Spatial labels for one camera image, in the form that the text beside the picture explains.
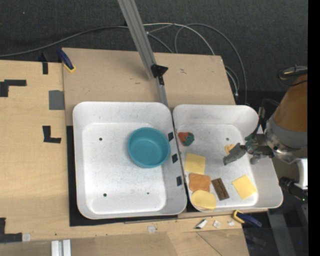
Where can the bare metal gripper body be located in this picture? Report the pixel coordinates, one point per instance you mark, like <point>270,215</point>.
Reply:
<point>265,147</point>

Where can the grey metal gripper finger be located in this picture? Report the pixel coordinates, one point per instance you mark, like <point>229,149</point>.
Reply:
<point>231,158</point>
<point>239,147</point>

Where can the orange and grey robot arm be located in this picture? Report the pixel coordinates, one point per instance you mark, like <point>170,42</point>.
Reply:
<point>291,107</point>

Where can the small yellow toy piece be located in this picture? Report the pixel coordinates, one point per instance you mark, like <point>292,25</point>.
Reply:
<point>228,148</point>

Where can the white plastic tray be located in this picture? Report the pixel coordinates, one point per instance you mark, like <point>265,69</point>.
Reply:
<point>217,165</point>
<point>112,170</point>

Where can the yellow cheese slice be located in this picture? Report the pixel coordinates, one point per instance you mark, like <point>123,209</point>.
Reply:
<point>195,163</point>
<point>244,187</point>

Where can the brown chocolate bar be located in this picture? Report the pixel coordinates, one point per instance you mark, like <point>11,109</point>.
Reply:
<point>220,189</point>

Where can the orange toast slice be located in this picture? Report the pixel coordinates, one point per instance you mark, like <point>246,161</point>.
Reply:
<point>198,182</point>

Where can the orange and green toy strawberry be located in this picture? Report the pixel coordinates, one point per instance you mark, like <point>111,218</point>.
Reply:
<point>186,138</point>

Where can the pale yellow oval slice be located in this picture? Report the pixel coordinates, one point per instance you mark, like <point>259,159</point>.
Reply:
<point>203,199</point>

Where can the thin black rod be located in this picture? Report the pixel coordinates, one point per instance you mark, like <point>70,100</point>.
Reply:
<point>180,155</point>

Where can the teal bowl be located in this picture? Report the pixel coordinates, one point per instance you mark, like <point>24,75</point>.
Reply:
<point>148,147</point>

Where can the brown cardboard board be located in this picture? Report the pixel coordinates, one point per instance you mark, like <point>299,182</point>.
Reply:
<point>112,80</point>

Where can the black cylinder on white bracket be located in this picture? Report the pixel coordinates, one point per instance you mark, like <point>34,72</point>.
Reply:
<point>292,187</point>

